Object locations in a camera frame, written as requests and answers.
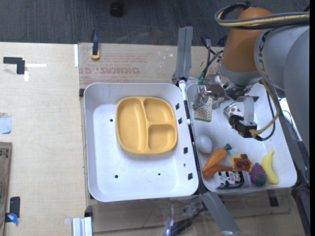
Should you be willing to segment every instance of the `yellow cable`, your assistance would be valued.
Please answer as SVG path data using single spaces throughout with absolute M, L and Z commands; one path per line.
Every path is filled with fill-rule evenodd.
M 263 85 L 266 88 L 266 91 L 269 93 L 270 97 L 272 98 L 272 101 L 274 102 L 274 105 L 276 107 L 276 115 L 275 117 L 266 125 L 264 126 L 262 129 L 256 130 L 256 129 L 250 129 L 250 133 L 253 137 L 256 137 L 257 135 L 261 134 L 263 131 L 265 131 L 272 123 L 274 123 L 276 121 L 276 119 L 278 118 L 279 114 L 280 114 L 280 108 L 278 107 L 278 104 L 276 103 L 275 97 L 274 95 L 270 92 L 268 86 L 266 85 L 265 81 L 263 79 L 261 79 L 261 82 L 263 83 Z
M 245 22 L 235 22 L 235 23 L 221 23 L 218 22 L 221 26 L 227 26 L 227 27 L 236 27 L 236 26 L 251 26 L 251 25 L 258 25 L 258 24 L 266 24 L 266 23 L 273 23 L 273 22 L 281 22 L 281 21 L 287 21 L 287 20 L 295 20 L 295 19 L 304 19 L 309 18 L 309 14 L 305 15 L 295 15 L 295 16 L 284 16 L 284 17 L 273 17 L 270 15 L 271 18 L 266 19 L 256 19 L 251 20 L 249 18 L 248 21 Z

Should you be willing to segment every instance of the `purple toy fruit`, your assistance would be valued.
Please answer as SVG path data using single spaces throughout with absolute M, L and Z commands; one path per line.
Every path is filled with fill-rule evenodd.
M 254 166 L 252 167 L 251 181 L 253 184 L 259 187 L 263 186 L 267 181 L 267 175 L 262 166 L 258 163 L 255 163 Z

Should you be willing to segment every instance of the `white tray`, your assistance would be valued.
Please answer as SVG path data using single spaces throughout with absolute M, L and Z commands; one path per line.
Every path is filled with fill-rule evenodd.
M 187 87 L 186 95 L 189 107 L 191 106 L 191 102 L 193 102 L 195 99 L 197 87 L 197 84 L 190 84 Z M 259 99 L 254 103 L 254 122 L 256 122 L 258 125 L 257 129 L 261 129 L 272 119 L 266 90 L 263 85 L 256 84 L 253 86 L 248 95 L 259 96 Z M 229 165 L 231 154 L 234 153 L 246 153 L 248 156 L 250 156 L 253 164 L 256 162 L 260 164 L 262 157 L 267 154 L 271 148 L 273 148 L 275 152 L 273 154 L 272 166 L 279 179 L 279 184 L 266 184 L 263 187 L 257 187 L 253 185 L 251 187 L 221 190 L 216 189 L 216 184 L 212 177 L 210 179 L 203 179 L 205 186 L 210 191 L 217 193 L 237 193 L 245 191 L 252 192 L 262 189 L 285 188 L 293 186 L 296 183 L 297 174 L 279 120 L 276 120 L 275 133 L 269 140 L 259 142 L 253 138 L 243 138 L 235 129 L 232 129 L 228 123 L 227 116 L 223 112 L 224 107 L 231 103 L 232 101 L 225 101 L 221 103 L 220 108 L 213 110 L 211 122 L 194 120 L 194 110 L 193 108 L 190 108 L 190 118 L 195 139 L 200 135 L 207 135 L 213 144 L 212 151 L 219 147 L 224 147 L 226 143 L 231 145 L 232 150 L 230 150 L 227 154 L 227 157 L 219 163 L 220 165 Z M 242 113 L 244 113 L 243 103 L 237 102 L 237 105 L 239 106 Z M 260 136 L 262 138 L 267 137 L 271 133 L 271 130 L 272 125 Z M 198 155 L 200 165 L 203 167 L 209 158 L 209 154 L 198 152 Z
M 161 154 L 124 151 L 115 128 L 117 103 L 129 96 L 166 100 L 174 110 L 178 140 Z M 95 83 L 84 92 L 88 183 L 91 195 L 101 202 L 183 197 L 198 188 L 183 96 L 173 84 Z

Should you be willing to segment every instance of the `yellow plate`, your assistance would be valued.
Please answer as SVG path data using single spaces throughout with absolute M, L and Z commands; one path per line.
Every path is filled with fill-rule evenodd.
M 177 143 L 177 126 L 170 104 L 156 97 L 126 97 L 116 108 L 116 131 L 124 150 L 158 154 Z

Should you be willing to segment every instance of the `black caster wheel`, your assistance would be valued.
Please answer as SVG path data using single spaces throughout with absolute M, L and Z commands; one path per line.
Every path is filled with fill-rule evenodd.
M 114 17 L 121 17 L 124 14 L 124 6 L 119 2 L 114 2 L 110 5 L 110 14 Z

